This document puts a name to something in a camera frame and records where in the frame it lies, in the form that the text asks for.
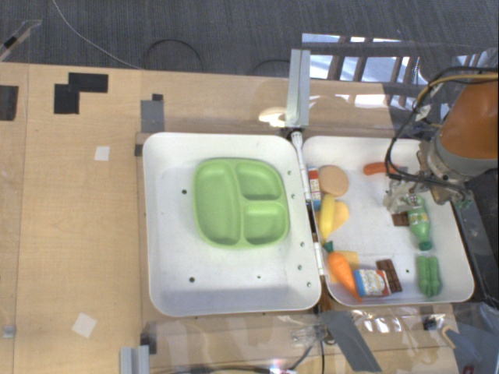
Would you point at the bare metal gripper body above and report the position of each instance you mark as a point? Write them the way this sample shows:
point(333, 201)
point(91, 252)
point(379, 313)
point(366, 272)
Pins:
point(442, 187)

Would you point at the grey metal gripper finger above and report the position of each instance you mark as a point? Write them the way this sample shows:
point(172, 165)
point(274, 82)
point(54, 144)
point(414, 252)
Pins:
point(414, 188)
point(394, 203)

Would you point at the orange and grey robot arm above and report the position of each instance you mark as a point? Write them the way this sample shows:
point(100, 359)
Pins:
point(471, 127)

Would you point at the small brown chocolate piece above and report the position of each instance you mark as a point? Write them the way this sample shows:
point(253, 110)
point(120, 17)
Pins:
point(400, 219)

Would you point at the green plastic bottle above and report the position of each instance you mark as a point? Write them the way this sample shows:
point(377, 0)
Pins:
point(419, 220)

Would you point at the white plastic tray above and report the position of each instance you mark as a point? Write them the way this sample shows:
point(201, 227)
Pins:
point(175, 248)
point(374, 232)

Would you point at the orange sausage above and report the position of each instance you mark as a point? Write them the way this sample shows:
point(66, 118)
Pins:
point(374, 168)

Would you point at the yellow-orange wedge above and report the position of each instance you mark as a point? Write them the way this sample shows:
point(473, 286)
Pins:
point(342, 213)

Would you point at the tan round bread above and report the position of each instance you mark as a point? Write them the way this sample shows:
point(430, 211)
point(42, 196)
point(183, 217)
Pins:
point(333, 181)

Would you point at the yellow banana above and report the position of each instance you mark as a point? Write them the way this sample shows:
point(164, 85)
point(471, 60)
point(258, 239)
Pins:
point(326, 214)

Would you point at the brown chocolate bar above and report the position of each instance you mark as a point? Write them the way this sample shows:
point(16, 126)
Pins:
point(391, 273)

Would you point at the green bean bundle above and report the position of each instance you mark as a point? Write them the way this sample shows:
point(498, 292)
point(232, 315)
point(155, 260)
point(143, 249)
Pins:
point(428, 275)

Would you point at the red and white small carton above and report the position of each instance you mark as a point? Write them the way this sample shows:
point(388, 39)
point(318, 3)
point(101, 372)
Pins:
point(314, 185)

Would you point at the blue and red carton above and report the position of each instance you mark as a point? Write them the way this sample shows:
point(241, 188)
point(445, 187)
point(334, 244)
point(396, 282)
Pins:
point(372, 283)

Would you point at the orange carrot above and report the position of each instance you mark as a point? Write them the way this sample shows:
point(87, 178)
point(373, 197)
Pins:
point(341, 271)

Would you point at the thin black and white rod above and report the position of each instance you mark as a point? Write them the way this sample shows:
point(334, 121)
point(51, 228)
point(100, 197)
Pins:
point(302, 162)

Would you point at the green divided plate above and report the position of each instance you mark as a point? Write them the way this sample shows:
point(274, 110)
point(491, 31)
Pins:
point(218, 205)

